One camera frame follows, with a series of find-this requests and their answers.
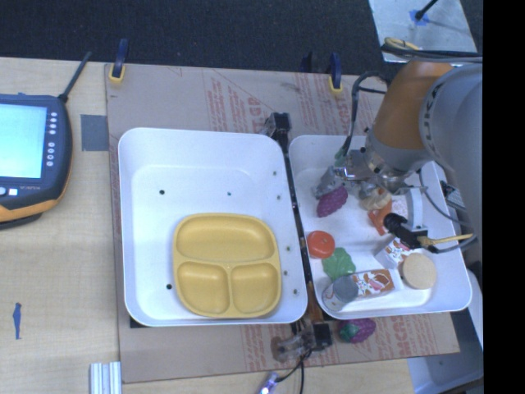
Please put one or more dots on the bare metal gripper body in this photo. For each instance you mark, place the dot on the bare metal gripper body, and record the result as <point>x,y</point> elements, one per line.
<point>361,166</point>

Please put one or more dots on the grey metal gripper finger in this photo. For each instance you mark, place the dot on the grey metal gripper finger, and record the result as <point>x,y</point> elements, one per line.
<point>329,182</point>
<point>368,191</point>

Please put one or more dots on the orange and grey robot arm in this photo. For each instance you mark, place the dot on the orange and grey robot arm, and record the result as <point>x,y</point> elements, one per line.
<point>410,105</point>

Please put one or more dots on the orange toy carrot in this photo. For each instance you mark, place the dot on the orange toy carrot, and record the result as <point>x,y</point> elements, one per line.
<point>378,218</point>

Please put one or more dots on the white plastic tray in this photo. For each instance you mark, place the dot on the white plastic tray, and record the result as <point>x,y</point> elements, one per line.
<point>197,179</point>
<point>352,228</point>

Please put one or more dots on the thin black rod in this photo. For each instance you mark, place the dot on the thin black rod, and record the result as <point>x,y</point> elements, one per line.
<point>296,207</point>

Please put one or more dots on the orange round toy fruit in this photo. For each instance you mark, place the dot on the orange round toy fruit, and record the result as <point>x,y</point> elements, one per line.
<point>320,244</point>

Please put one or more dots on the small white carton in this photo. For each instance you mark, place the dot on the small white carton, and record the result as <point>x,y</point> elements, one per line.
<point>389,255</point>

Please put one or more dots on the green toy lettuce leaf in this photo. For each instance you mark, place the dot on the green toy lettuce leaf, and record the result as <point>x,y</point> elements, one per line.
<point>338,263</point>

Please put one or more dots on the long white carton orange print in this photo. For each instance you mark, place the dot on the long white carton orange print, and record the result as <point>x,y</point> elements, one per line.
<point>377,283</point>

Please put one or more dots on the beige round biscuit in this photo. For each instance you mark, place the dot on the beige round biscuit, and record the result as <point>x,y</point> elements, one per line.
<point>419,271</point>

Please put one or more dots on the small can with grey lid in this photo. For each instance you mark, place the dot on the small can with grey lid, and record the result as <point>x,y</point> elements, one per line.
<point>342,290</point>

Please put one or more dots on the yellow divided plate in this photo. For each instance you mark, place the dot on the yellow divided plate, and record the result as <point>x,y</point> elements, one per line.
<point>225,240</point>

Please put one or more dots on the brown cardboard board red print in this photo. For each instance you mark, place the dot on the brown cardboard board red print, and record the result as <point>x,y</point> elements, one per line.
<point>246,97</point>

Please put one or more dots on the purple grapes with green leaf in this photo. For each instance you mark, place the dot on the purple grapes with green leaf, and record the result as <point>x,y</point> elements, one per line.
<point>361,330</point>

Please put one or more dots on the black cylinder on white bracket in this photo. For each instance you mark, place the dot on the black cylinder on white bracket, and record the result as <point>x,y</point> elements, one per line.
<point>410,234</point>

